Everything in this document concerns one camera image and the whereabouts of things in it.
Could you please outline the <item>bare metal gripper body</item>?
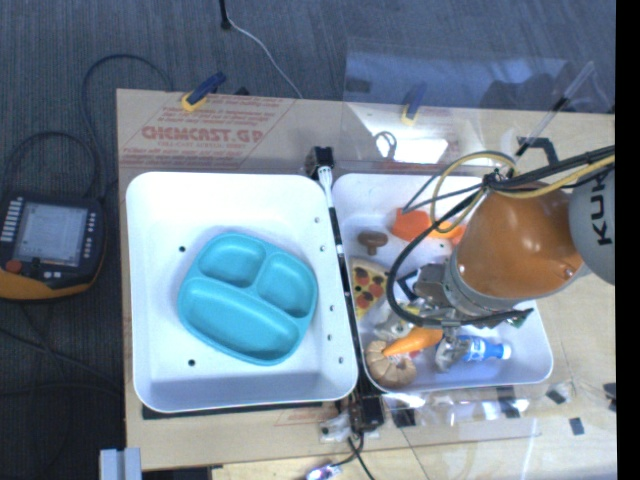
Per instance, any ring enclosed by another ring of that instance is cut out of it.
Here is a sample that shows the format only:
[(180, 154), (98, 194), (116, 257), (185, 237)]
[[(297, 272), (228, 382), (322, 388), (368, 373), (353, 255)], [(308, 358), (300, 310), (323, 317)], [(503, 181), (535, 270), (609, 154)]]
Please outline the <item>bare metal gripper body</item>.
[(425, 301), (427, 317), (437, 320), (447, 341), (457, 335), (456, 309), (449, 300), (444, 286), (446, 267), (444, 263), (428, 263), (419, 272), (414, 283), (414, 292)]

